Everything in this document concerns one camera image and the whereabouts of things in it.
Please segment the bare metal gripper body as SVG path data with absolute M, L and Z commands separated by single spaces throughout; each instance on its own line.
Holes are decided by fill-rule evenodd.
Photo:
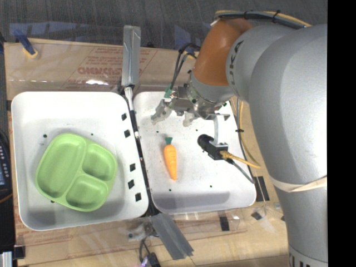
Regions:
M 208 119 L 223 107 L 223 101 L 217 95 L 216 86 L 195 87 L 194 85 L 169 85 L 169 108 L 177 114 L 189 113 L 195 118 Z

